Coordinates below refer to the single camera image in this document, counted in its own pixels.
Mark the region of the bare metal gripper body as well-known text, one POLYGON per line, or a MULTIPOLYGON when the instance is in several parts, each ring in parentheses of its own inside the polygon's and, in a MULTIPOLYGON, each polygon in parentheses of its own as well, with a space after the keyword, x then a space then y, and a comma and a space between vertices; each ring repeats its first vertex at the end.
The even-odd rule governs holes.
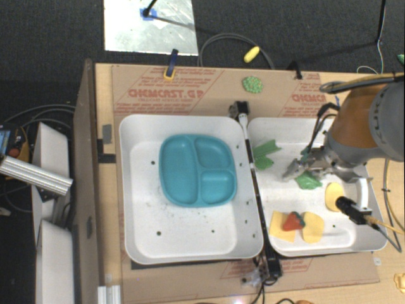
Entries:
POLYGON ((365 166, 348 163, 328 148, 313 148, 309 152, 306 171, 314 176, 323 178, 328 174, 336 175, 344 182, 354 182, 365 177, 365 166))

